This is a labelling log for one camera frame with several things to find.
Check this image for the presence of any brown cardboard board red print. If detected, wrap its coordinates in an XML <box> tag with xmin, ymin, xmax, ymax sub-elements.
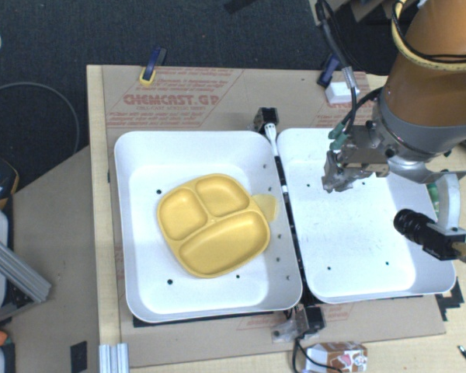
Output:
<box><xmin>100</xmin><ymin>66</ymin><xmax>447</xmax><ymax>368</ymax></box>

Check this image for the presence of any black cylinder on white bracket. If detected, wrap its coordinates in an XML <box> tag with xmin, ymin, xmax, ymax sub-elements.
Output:
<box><xmin>393</xmin><ymin>171</ymin><xmax>466</xmax><ymax>263</ymax></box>

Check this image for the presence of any white rectangular block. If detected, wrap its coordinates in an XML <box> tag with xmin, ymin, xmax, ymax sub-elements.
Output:
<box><xmin>325</xmin><ymin>81</ymin><xmax>353</xmax><ymax>105</ymax></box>

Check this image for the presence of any brown and white carton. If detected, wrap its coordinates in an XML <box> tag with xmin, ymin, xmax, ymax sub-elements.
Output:
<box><xmin>302</xmin><ymin>341</ymin><xmax>369</xmax><ymax>373</ymax></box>

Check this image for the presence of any white plastic tray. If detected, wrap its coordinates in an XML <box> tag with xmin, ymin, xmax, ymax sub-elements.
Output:
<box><xmin>275</xmin><ymin>127</ymin><xmax>457</xmax><ymax>305</ymax></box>
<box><xmin>113</xmin><ymin>130</ymin><xmax>304</xmax><ymax>323</ymax></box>

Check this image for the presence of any green oblong object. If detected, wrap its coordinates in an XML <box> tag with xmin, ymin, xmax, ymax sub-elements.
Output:
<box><xmin>426</xmin><ymin>183</ymin><xmax>440</xmax><ymax>214</ymax></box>

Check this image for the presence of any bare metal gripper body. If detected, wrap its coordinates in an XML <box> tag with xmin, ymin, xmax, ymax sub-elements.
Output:
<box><xmin>335</xmin><ymin>120</ymin><xmax>398</xmax><ymax>178</ymax></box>

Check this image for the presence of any black block with thin wires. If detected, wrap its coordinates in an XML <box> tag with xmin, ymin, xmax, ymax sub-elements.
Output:
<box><xmin>251</xmin><ymin>106</ymin><xmax>279</xmax><ymax>132</ymax></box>
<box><xmin>271</xmin><ymin>305</ymin><xmax>327</xmax><ymax>343</ymax></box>

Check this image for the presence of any thin black and white rod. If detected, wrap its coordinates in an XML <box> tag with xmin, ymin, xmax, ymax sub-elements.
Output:
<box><xmin>264</xmin><ymin>124</ymin><xmax>308</xmax><ymax>307</ymax></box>

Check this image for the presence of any yellow divided plate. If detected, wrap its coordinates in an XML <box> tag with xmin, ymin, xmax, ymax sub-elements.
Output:
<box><xmin>156</xmin><ymin>173</ymin><xmax>272</xmax><ymax>280</ymax></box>

